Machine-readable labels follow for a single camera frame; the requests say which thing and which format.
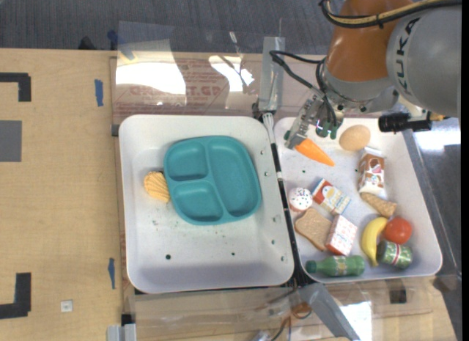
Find brown bread slice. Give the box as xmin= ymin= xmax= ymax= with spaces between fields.
xmin=294 ymin=207 xmax=333 ymax=252

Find black cylinder on white bracket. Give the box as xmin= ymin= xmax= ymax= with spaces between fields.
xmin=378 ymin=92 xmax=446 ymax=135

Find green bottle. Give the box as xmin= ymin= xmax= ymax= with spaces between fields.
xmin=305 ymin=254 xmax=366 ymax=279

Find red tomato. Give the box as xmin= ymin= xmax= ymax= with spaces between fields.
xmin=383 ymin=216 xmax=414 ymax=246

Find white sprinkled doughnut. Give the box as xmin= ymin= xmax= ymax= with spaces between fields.
xmin=288 ymin=186 xmax=314 ymax=213

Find beige egg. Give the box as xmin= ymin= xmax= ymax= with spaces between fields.
xmin=339 ymin=124 xmax=372 ymax=153

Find teal divided plate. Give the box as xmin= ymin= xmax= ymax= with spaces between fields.
xmin=163 ymin=135 xmax=263 ymax=227

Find white and brown carton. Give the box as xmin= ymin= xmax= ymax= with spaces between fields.
xmin=357 ymin=147 xmax=387 ymax=196

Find yellow ridged biscuit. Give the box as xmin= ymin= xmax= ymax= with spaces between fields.
xmin=143 ymin=171 xmax=171 ymax=204

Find white and red box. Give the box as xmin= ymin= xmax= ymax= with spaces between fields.
xmin=325 ymin=213 xmax=358 ymax=257

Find tan ice cream cone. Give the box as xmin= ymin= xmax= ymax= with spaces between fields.
xmin=360 ymin=191 xmax=398 ymax=219

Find orange carrot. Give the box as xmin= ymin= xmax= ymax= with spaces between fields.
xmin=295 ymin=137 xmax=336 ymax=168

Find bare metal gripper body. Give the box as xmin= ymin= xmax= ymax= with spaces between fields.
xmin=292 ymin=89 xmax=368 ymax=138

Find red and white carton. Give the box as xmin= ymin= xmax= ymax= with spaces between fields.
xmin=311 ymin=178 xmax=352 ymax=216

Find white plastic tray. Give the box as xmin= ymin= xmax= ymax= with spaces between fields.
xmin=273 ymin=116 xmax=444 ymax=285
xmin=117 ymin=114 xmax=295 ymax=294

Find green can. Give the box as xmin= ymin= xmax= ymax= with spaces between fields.
xmin=375 ymin=240 xmax=414 ymax=270

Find yellow banana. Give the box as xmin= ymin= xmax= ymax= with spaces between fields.
xmin=360 ymin=216 xmax=389 ymax=268

